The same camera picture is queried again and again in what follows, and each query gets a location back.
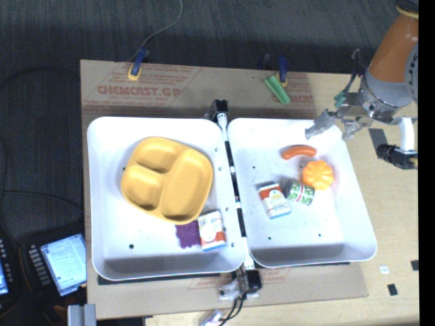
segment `phone screen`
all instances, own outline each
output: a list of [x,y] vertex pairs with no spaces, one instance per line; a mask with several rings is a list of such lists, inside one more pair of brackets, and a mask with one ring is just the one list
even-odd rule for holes
[[9,289],[7,288],[6,285],[5,273],[1,266],[1,260],[0,260],[0,295],[5,295],[6,293],[9,293]]
[[77,291],[86,282],[86,246],[81,234],[45,244],[40,249],[61,296]]

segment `purple object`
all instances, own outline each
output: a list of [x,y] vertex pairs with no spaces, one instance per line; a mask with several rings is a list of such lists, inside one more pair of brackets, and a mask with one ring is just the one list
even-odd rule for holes
[[197,220],[187,223],[186,225],[175,225],[175,227],[177,228],[179,244],[183,249],[192,247],[192,245],[201,245]]

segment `yellow plate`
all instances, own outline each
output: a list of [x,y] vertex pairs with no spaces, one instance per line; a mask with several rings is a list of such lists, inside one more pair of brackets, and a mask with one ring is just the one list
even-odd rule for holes
[[149,137],[133,151],[121,192],[146,213],[182,225],[199,216],[212,182],[213,165],[204,154],[174,140]]

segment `white tray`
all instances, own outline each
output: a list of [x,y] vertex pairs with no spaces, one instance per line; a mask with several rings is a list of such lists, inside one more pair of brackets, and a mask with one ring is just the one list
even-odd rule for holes
[[[310,120],[233,120],[228,136],[237,174],[249,249],[268,268],[370,259],[376,252],[346,144],[333,126],[305,139]],[[131,206],[120,191],[122,169],[139,141],[160,136],[198,149],[213,164],[214,179],[205,211],[220,209],[227,245],[209,252],[182,249],[175,226]],[[92,260],[109,280],[211,274],[236,270],[244,250],[230,168],[218,125],[203,119],[101,117],[88,128]],[[291,203],[292,213],[269,219],[258,186],[299,179],[306,157],[283,160],[286,146],[307,144],[334,169],[330,189],[316,192],[311,205]]]
[[[228,126],[243,218],[251,255],[262,266],[277,268],[370,259],[377,250],[375,234],[341,131],[333,126],[305,139],[310,120],[239,118]],[[310,145],[317,153],[284,160],[290,145]],[[302,180],[310,160],[325,160],[334,183],[316,191],[307,206],[289,202],[292,213],[269,219],[259,201],[258,187],[289,179]]]

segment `green can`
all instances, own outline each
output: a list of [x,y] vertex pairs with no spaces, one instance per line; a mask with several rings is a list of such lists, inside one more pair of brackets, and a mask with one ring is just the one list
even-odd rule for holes
[[315,190],[313,187],[304,185],[297,181],[289,181],[284,187],[284,196],[292,202],[310,205],[314,199]]

